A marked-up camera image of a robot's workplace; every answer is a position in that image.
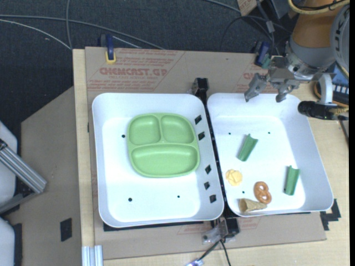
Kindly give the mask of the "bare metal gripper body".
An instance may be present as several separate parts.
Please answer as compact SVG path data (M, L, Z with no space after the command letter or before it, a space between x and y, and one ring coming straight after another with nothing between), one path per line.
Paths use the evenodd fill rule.
M294 54L274 56L270 61L266 79L274 88L296 88L300 83L318 80L319 70L304 63Z

